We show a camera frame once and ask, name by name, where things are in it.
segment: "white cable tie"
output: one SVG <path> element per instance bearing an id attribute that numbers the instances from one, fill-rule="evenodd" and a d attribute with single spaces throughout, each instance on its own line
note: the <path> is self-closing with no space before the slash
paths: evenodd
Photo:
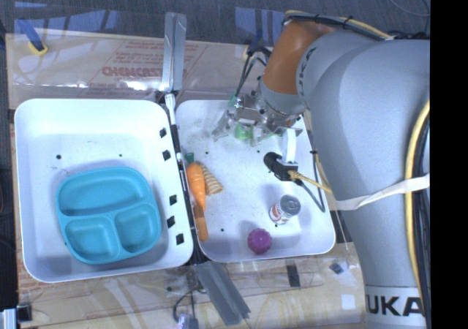
<path id="1" fill-rule="evenodd" d="M 362 197 L 355 197 L 346 200 L 335 200 L 336 207 L 340 211 L 353 211 L 363 207 L 366 204 L 376 202 L 384 197 L 390 197 L 395 194 L 406 194 L 408 192 L 416 192 L 417 190 L 427 189 L 431 185 L 430 173 L 423 177 L 410 178 L 383 190 L 380 190 L 371 195 L 364 195 Z"/>

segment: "blue divided plate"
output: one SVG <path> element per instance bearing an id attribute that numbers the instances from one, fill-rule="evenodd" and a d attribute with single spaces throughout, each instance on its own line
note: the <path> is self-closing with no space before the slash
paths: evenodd
<path id="1" fill-rule="evenodd" d="M 142 254 L 161 236 L 151 187 L 128 167 L 88 170 L 64 179 L 57 188 L 56 211 L 68 249 L 87 264 Z"/>

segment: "black connector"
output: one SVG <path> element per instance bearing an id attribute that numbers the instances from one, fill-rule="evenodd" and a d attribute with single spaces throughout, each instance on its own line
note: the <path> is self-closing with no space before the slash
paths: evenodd
<path id="1" fill-rule="evenodd" d="M 296 164 L 283 165 L 281 162 L 278 161 L 279 159 L 281 159 L 281 157 L 281 155 L 278 155 L 274 152 L 268 152 L 263 157 L 263 162 L 265 163 L 267 168 L 274 173 L 275 177 L 278 178 L 280 181 L 293 181 L 288 171 L 294 170 L 295 172 L 297 172 L 298 166 Z"/>

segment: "carrot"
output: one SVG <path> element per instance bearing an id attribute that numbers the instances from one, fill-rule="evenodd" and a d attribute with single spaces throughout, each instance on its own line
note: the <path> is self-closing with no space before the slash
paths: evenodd
<path id="1" fill-rule="evenodd" d="M 195 202 L 205 211 L 206 210 L 206 190 L 205 177 L 202 167 L 194 161 L 194 154 L 191 152 L 185 155 L 189 165 L 186 168 L 187 180 L 189 181 L 190 191 L 195 198 Z"/>

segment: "silver can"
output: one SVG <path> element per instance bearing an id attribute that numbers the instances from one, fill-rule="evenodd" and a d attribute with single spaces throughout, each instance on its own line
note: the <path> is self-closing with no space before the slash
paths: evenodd
<path id="1" fill-rule="evenodd" d="M 270 207 L 270 219 L 277 224 L 285 224 L 301 210 L 301 203 L 297 197 L 283 195 L 278 203 Z"/>

